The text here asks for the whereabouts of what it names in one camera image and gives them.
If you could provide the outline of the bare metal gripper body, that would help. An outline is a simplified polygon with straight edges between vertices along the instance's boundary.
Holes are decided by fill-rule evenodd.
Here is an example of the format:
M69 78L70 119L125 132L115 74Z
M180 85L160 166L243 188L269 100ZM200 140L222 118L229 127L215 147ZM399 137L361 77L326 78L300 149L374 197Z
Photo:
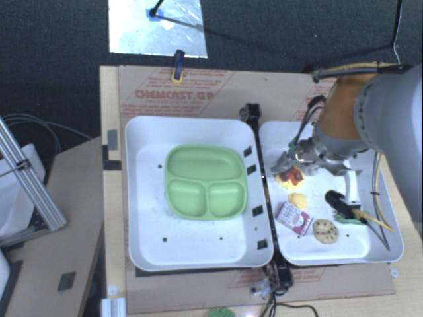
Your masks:
M314 139L300 140L288 153L292 156L293 165L300 170L305 163L316 163L319 165L319 170L326 170L333 176L345 176L348 172L353 172L355 175L361 174L360 169L346 166L346 157L330 152Z

